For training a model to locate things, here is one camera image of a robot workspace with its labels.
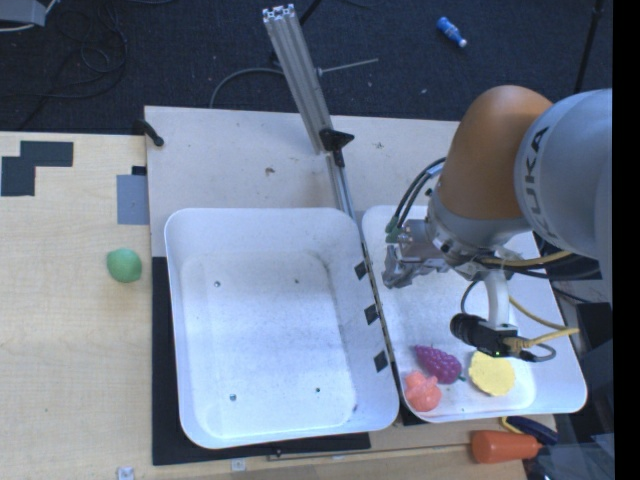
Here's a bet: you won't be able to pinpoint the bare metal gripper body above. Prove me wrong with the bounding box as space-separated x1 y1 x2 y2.
395 218 482 276

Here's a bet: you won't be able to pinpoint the white plastic tray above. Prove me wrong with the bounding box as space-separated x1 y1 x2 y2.
163 206 402 451
360 203 589 425

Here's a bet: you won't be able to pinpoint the thin black and white rod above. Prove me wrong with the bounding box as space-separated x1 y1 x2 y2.
326 152 401 409

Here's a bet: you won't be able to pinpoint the purple toy grapes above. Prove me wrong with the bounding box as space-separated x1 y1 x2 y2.
413 344 467 386

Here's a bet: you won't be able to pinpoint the orange toy fruit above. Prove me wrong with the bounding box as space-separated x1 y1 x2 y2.
403 370 444 414

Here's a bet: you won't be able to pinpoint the yellow round biscuit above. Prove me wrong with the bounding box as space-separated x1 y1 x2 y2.
467 350 518 398

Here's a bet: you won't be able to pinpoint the pale flat board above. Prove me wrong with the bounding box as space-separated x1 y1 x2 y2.
143 106 609 310

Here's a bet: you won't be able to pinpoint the small blue bottle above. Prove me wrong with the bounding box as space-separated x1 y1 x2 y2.
435 15 469 50

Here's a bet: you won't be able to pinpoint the green toy lime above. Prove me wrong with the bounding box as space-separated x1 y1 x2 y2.
105 247 144 285

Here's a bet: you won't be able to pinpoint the black cylinder on white bracket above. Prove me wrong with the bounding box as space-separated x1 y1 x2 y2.
449 267 522 359

